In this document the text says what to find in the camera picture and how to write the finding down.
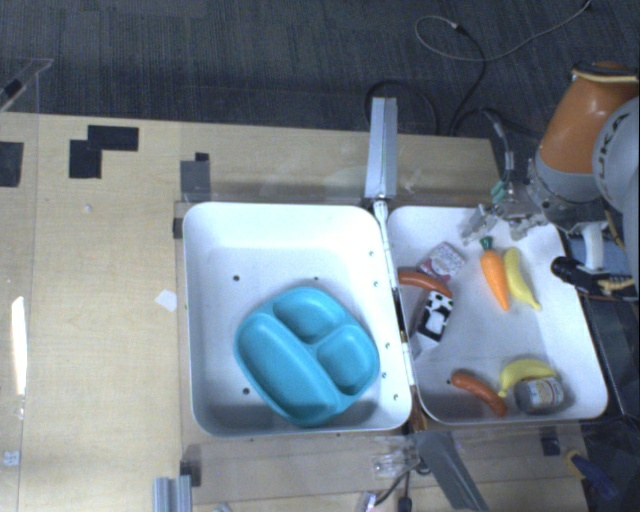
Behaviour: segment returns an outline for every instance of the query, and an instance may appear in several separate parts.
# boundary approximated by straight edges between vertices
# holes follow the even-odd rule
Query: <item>banana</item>
[[[509,292],[516,299],[530,304],[533,309],[538,311],[540,304],[533,298],[533,293],[525,283],[520,273],[520,253],[518,249],[512,247],[504,253],[502,257],[504,260],[504,269],[507,274],[507,285],[509,286]]]
[[[500,372],[500,391],[498,396],[504,398],[507,391],[516,383],[525,379],[544,379],[556,377],[556,372],[548,365],[537,359],[518,359],[505,366]]]

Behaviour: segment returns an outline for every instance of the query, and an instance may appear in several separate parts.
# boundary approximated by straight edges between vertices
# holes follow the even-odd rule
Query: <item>toy banana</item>
[[[522,302],[530,304],[533,309],[538,311],[540,304],[533,298],[533,293],[531,293],[529,286],[527,286],[527,283],[525,283],[520,273],[520,253],[518,249],[515,247],[508,249],[502,259],[504,260],[507,285],[509,286],[511,295]]]
[[[507,391],[517,382],[525,379],[544,379],[556,377],[556,372],[548,365],[537,359],[518,359],[505,366],[500,372],[500,391],[498,396],[504,398]]]

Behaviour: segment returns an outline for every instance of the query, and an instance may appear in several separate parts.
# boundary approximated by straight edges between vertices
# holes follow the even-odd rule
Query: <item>dark floor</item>
[[[400,129],[446,132],[481,64],[423,48],[425,15],[459,22],[485,55],[503,52],[578,11],[583,0],[3,0],[0,79],[31,57],[55,59],[41,110],[63,114],[366,130],[364,96],[394,79]],[[640,4],[594,0],[584,14],[487,64],[465,109],[492,107],[542,132],[579,60],[638,66]],[[446,52],[477,56],[438,20],[420,26]],[[22,102],[17,109],[30,109]],[[460,128],[492,136],[473,116]],[[512,134],[524,165],[535,137]],[[496,150],[500,149],[496,141]]]

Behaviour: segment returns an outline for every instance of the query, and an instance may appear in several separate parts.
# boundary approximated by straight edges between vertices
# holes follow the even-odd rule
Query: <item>brown sausage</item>
[[[456,372],[451,376],[451,384],[476,395],[486,403],[499,418],[507,414],[507,405],[504,403],[504,400],[500,398],[493,389],[475,377],[464,372]]]
[[[440,281],[428,276],[427,274],[423,274],[422,272],[401,270],[398,272],[398,282],[409,286],[417,286],[418,288],[422,288],[427,291],[435,290],[450,299],[453,297],[453,293],[451,293],[449,288]]]

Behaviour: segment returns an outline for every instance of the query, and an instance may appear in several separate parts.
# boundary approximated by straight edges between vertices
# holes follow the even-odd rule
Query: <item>blue plate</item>
[[[373,383],[378,351],[362,326],[316,288],[282,293],[236,332],[234,354],[260,396],[301,427],[344,412]]]

